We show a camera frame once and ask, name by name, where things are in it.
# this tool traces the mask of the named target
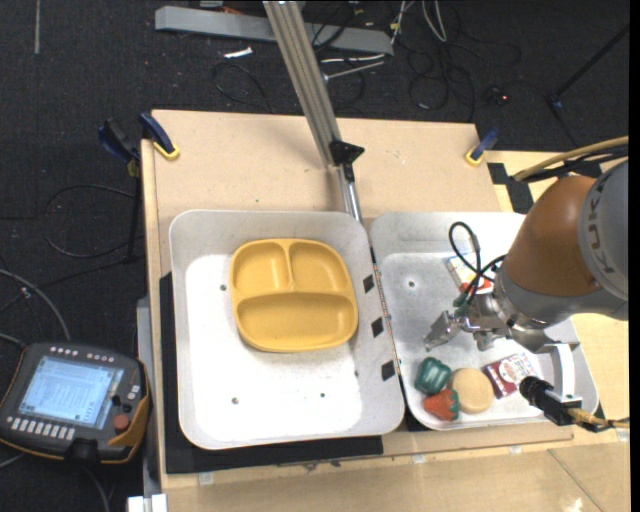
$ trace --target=white tray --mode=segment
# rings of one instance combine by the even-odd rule
[[[547,421],[542,412],[532,407],[517,391],[495,399],[491,407],[480,414],[460,413],[456,421],[440,420],[422,407],[425,395],[415,386],[418,366],[424,358],[439,359],[452,370],[478,368],[515,353],[527,354],[538,376],[552,385],[562,378],[563,368],[553,353],[533,354],[513,340],[496,340],[494,347],[481,352],[473,336],[461,331],[449,343],[430,352],[424,348],[423,337],[431,324],[445,310],[452,311],[459,291],[449,274],[446,262],[455,256],[448,232],[453,222],[466,222],[478,235],[482,261],[505,254],[524,220],[516,213],[388,213],[371,226],[371,243],[384,290],[391,329],[400,362],[401,379],[407,405],[413,416],[434,430],[454,430]],[[456,243],[462,252],[471,246],[460,237]],[[547,335],[565,343],[578,342],[570,320],[545,330]],[[579,343],[572,346],[575,369],[575,393],[583,399],[582,408],[594,412],[598,393]]]
[[[232,312],[229,265],[246,242],[304,238],[345,261],[359,324],[347,343],[292,354],[244,343]],[[373,277],[367,233],[345,213],[192,210],[171,224],[178,407],[203,449],[382,435],[404,416],[393,343]],[[365,291],[364,281],[374,286]]]

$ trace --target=black bracket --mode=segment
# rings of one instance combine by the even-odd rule
[[[353,183],[355,175],[353,174],[352,164],[364,153],[364,148],[341,140],[334,140],[329,143],[329,151],[331,151],[334,164],[343,166],[345,179],[349,183]]]

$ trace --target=green pepper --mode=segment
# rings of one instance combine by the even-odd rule
[[[415,387],[427,395],[442,391],[451,376],[451,368],[435,357],[427,357],[418,368]]]

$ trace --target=button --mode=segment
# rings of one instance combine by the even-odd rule
[[[116,429],[116,433],[118,434],[122,434],[127,430],[129,425],[131,425],[131,421],[129,421],[129,416],[126,414],[118,414],[113,418],[113,427]]]

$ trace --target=black connector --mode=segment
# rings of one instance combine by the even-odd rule
[[[560,402],[547,394],[547,391],[551,390],[553,390],[551,384],[534,376],[526,377],[520,383],[520,394],[527,399],[529,404],[542,410],[548,420],[561,427],[572,425],[574,421],[567,413],[567,409],[580,407],[582,400]]]

